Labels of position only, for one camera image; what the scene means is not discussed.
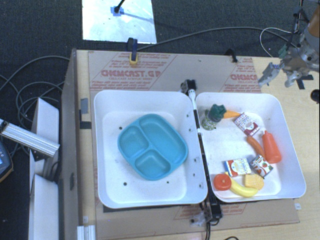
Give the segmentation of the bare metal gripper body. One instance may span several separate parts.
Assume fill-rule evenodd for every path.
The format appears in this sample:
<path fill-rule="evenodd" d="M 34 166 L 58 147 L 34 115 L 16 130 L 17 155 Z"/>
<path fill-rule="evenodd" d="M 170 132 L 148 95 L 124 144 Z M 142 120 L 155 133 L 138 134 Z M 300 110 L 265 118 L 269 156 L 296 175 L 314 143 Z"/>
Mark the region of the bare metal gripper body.
<path fill-rule="evenodd" d="M 319 73 L 319 53 L 313 48 L 291 47 L 282 59 L 283 69 L 307 76 L 309 72 Z"/>

